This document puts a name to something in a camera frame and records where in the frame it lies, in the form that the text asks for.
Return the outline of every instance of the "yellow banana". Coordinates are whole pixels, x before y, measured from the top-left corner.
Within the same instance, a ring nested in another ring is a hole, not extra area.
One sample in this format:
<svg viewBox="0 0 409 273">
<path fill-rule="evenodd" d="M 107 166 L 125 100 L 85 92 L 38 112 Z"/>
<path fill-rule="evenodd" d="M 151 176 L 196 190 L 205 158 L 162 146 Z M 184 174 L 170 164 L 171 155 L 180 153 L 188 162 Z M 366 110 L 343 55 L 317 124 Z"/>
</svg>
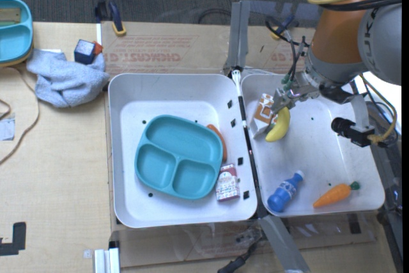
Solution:
<svg viewBox="0 0 409 273">
<path fill-rule="evenodd" d="M 277 122 L 273 126 L 273 129 L 266 135 L 265 140 L 273 142 L 283 138 L 288 131 L 289 118 L 289 109 L 287 107 L 280 109 L 277 113 Z"/>
</svg>

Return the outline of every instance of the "blue bottle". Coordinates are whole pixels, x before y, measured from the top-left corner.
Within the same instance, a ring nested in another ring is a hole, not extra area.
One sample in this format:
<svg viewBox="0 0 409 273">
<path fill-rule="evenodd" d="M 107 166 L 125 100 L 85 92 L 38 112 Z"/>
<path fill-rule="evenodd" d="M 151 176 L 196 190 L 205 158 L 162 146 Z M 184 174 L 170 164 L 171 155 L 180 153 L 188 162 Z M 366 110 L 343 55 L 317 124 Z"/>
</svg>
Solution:
<svg viewBox="0 0 409 273">
<path fill-rule="evenodd" d="M 285 204 L 297 193 L 298 183 L 303 179 L 303 172 L 297 171 L 292 178 L 281 182 L 280 186 L 267 200 L 270 209 L 274 212 L 282 212 Z"/>
</svg>

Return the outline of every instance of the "bottle label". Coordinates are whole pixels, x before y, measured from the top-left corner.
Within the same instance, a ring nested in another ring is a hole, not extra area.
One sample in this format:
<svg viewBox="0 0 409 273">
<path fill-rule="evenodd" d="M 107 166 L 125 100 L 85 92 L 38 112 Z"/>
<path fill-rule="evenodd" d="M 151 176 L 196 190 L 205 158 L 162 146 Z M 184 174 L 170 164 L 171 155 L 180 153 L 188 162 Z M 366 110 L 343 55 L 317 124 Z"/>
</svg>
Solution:
<svg viewBox="0 0 409 273">
<path fill-rule="evenodd" d="M 292 185 L 291 183 L 287 181 L 282 182 L 279 188 L 282 188 L 285 191 L 287 191 L 291 199 L 297 193 L 297 189 L 294 187 L 294 185 Z"/>
</svg>

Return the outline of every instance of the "orange carrot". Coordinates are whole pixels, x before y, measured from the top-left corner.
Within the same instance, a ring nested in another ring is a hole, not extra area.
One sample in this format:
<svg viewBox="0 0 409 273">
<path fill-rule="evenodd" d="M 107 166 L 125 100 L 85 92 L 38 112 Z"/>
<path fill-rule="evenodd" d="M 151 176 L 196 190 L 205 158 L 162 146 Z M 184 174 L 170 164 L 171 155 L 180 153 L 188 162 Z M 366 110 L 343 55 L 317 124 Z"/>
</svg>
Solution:
<svg viewBox="0 0 409 273">
<path fill-rule="evenodd" d="M 347 198 L 351 190 L 358 190 L 359 184 L 358 182 L 353 182 L 350 185 L 346 183 L 340 183 L 335 187 L 329 189 L 326 193 L 324 193 L 318 200 L 313 204 L 313 207 L 320 207 L 325 205 L 330 205 L 337 203 L 345 198 Z"/>
<path fill-rule="evenodd" d="M 222 141 L 222 145 L 223 145 L 223 158 L 222 158 L 222 162 L 227 161 L 228 159 L 228 149 L 226 148 L 226 144 L 224 142 L 224 139 L 222 137 L 222 134 L 219 132 L 219 130 L 217 130 L 217 128 L 213 125 L 213 124 L 208 124 L 207 127 L 216 132 L 216 134 L 219 136 L 220 140 Z"/>
</svg>

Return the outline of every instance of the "blue bowl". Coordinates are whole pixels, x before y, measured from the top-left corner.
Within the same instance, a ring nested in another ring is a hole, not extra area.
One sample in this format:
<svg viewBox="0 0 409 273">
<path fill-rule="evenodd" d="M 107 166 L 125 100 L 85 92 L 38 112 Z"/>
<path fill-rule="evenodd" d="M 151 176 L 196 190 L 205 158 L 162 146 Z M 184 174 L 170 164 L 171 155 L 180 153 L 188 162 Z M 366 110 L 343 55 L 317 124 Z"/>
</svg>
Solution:
<svg viewBox="0 0 409 273">
<path fill-rule="evenodd" d="M 209 128 L 171 115 L 147 124 L 135 155 L 140 181 L 183 199 L 199 199 L 213 189 L 223 145 Z"/>
<path fill-rule="evenodd" d="M 0 66 L 25 60 L 33 48 L 33 19 L 21 0 L 0 0 L 0 11 L 14 9 L 16 20 L 0 20 Z"/>
</svg>

